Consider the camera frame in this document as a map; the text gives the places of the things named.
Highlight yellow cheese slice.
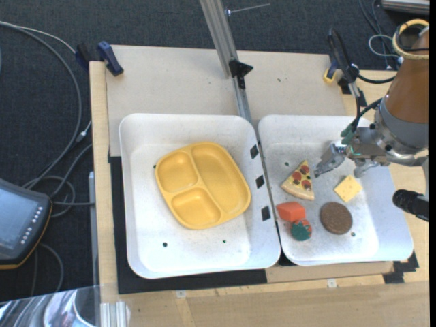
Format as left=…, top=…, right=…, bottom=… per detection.
left=333, top=174, right=364, bottom=204

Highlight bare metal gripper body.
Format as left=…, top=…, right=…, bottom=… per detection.
left=345, top=124, right=429, bottom=166

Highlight thin rod between trays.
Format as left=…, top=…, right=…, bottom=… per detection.
left=232, top=76, right=283, bottom=253

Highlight red strawberry with green top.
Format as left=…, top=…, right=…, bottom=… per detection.
left=290, top=218, right=313, bottom=243

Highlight orange block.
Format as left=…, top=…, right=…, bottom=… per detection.
left=275, top=201, right=307, bottom=223

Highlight white plastic tray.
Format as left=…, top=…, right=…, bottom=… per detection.
left=118, top=112, right=283, bottom=280
left=257, top=114, right=415, bottom=267

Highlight yellow divided plate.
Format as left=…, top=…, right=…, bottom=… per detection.
left=154, top=141, right=252, bottom=231

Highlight pale flat board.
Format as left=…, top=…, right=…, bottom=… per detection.
left=104, top=44, right=349, bottom=158

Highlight toy pizza slice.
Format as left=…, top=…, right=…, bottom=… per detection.
left=280, top=159, right=315, bottom=202

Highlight black cylinder on white bracket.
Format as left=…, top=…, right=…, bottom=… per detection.
left=392, top=155, right=430, bottom=223

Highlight brown round biscuit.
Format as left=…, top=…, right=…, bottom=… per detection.
left=319, top=201, right=354, bottom=236

